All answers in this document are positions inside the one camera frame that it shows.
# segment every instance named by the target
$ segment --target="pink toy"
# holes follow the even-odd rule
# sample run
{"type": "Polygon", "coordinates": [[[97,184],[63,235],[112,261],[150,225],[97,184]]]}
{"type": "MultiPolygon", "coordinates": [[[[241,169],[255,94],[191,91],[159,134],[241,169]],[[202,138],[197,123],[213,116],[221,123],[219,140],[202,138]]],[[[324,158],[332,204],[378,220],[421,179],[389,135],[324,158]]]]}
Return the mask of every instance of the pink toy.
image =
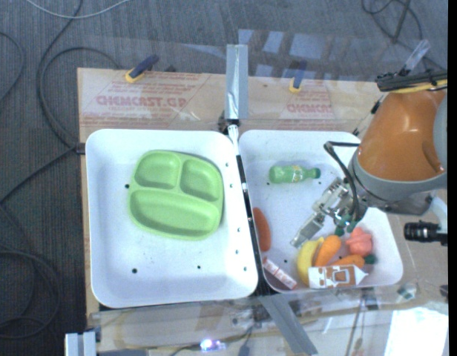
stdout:
{"type": "Polygon", "coordinates": [[[364,232],[361,227],[355,227],[350,238],[346,240],[346,245],[351,254],[365,257],[372,252],[372,235],[364,232]]]}

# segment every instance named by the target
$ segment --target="green plastic plate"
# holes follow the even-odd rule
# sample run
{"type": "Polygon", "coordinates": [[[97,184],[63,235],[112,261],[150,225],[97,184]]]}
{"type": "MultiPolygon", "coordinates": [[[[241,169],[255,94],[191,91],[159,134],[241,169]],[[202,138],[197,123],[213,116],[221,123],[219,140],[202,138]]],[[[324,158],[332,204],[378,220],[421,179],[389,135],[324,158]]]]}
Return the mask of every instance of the green plastic plate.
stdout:
{"type": "Polygon", "coordinates": [[[131,219],[140,228],[201,240],[220,224],[222,176],[215,165],[197,156],[149,151],[134,169],[128,206],[131,219]]]}

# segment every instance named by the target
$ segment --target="toy banana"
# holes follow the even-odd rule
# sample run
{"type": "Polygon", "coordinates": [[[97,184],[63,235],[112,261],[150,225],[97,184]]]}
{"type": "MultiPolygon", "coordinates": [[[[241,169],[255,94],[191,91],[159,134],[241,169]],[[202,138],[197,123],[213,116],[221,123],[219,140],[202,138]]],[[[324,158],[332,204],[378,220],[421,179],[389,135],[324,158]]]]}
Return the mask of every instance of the toy banana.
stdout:
{"type": "Polygon", "coordinates": [[[303,244],[297,254],[297,273],[301,281],[303,281],[307,286],[309,286],[308,268],[314,265],[316,251],[323,241],[323,237],[319,237],[317,240],[308,240],[303,244]]]}

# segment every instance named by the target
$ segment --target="green bottle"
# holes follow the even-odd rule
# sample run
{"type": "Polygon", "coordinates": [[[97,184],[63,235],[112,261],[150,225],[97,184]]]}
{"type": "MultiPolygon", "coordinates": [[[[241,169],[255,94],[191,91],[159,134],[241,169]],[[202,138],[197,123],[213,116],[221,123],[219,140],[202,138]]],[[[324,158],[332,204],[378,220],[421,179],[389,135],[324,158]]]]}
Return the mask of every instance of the green bottle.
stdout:
{"type": "Polygon", "coordinates": [[[269,179],[272,183],[296,183],[308,178],[317,179],[319,177],[318,168],[307,169],[299,165],[272,166],[269,172],[269,179]]]}

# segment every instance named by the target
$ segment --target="toy carrot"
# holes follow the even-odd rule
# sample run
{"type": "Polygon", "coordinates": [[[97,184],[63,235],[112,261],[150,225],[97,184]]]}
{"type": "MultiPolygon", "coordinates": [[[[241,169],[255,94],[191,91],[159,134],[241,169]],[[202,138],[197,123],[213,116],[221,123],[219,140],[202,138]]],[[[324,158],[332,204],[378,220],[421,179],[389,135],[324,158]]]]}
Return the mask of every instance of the toy carrot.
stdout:
{"type": "Polygon", "coordinates": [[[333,262],[331,264],[331,266],[349,265],[349,264],[354,264],[359,269],[362,269],[364,267],[364,265],[365,265],[365,260],[359,254],[350,254],[348,256],[342,257],[339,260],[333,262]]]}
{"type": "Polygon", "coordinates": [[[318,255],[316,256],[315,266],[326,266],[328,262],[341,249],[342,241],[336,234],[331,234],[324,239],[321,244],[318,255]]]}

